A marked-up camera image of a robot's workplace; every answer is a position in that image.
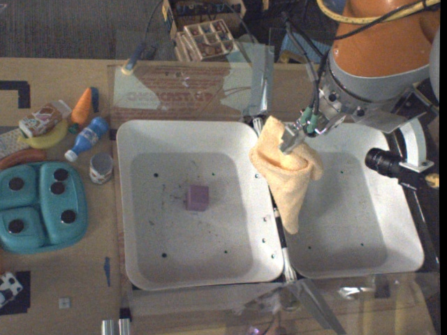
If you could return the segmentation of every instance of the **blue mark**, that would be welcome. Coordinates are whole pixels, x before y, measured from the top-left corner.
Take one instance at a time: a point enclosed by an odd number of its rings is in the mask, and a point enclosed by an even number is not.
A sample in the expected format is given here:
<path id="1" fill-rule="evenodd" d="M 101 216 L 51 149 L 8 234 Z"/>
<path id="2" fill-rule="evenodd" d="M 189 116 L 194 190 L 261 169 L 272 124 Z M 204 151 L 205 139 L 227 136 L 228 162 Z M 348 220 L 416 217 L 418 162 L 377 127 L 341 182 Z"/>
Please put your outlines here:
<path id="1" fill-rule="evenodd" d="M 105 257 L 104 259 L 104 272 L 107 278 L 107 286 L 110 287 L 110 258 Z"/>

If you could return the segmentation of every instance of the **black hole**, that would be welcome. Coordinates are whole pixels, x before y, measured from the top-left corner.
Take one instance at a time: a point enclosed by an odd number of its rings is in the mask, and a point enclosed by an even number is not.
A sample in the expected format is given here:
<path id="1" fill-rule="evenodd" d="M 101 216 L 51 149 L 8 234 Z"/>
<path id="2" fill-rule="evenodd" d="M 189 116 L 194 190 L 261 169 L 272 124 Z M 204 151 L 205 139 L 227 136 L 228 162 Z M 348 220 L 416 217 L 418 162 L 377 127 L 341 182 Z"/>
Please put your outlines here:
<path id="1" fill-rule="evenodd" d="M 25 224 L 22 220 L 12 220 L 8 225 L 8 231 L 16 235 L 17 233 L 21 233 L 25 228 Z"/>
<path id="2" fill-rule="evenodd" d="M 67 209 L 66 211 L 62 212 L 61 220 L 64 223 L 73 223 L 76 220 L 76 213 L 73 210 Z"/>
<path id="3" fill-rule="evenodd" d="M 68 171 L 65 169 L 57 169 L 53 176 L 57 181 L 64 181 L 68 178 Z"/>
<path id="4" fill-rule="evenodd" d="M 21 188 L 23 188 L 24 185 L 25 185 L 25 181 L 23 181 L 19 177 L 14 177 L 13 179 L 11 179 L 9 181 L 9 188 L 12 191 L 19 191 Z"/>
<path id="5" fill-rule="evenodd" d="M 65 191 L 65 186 L 61 182 L 55 182 L 53 185 L 51 185 L 50 190 L 55 195 L 61 195 Z"/>

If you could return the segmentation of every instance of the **teal muffin tin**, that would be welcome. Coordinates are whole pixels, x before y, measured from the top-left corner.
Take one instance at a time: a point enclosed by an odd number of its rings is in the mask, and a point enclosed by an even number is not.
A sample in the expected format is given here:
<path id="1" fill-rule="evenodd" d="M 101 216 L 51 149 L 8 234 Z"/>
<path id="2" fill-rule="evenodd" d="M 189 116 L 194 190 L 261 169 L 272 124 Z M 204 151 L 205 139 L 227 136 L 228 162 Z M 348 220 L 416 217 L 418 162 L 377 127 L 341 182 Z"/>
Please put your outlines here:
<path id="1" fill-rule="evenodd" d="M 0 246 L 32 254 L 71 246 L 87 231 L 87 201 L 78 172 L 44 162 L 0 172 Z"/>

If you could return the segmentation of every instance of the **peach cloth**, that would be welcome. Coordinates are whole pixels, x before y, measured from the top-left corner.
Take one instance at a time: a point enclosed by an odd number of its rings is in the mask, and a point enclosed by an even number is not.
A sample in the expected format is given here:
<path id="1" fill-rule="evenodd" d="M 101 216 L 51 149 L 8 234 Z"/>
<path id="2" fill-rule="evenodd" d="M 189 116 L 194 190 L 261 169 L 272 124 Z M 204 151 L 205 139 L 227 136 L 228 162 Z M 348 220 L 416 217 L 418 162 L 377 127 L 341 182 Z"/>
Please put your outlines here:
<path id="1" fill-rule="evenodd" d="M 249 157 L 254 167 L 267 180 L 278 206 L 284 228 L 290 234 L 298 232 L 298 214 L 310 180 L 323 176 L 323 162 L 306 143 L 298 145 L 289 155 L 279 150 L 284 125 L 269 117 Z"/>

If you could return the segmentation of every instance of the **blue bottle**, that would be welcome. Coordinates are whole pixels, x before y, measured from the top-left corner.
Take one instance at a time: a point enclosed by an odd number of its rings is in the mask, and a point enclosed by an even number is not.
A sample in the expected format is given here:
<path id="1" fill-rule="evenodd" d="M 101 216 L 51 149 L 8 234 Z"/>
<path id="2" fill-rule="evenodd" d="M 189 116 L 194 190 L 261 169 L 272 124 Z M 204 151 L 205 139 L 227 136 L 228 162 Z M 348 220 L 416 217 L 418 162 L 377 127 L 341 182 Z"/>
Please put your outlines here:
<path id="1" fill-rule="evenodd" d="M 107 133 L 108 129 L 109 125 L 104 118 L 93 118 L 90 124 L 82 129 L 76 137 L 74 147 L 65 153 L 65 159 L 70 162 L 76 161 L 78 155 L 90 150 Z"/>

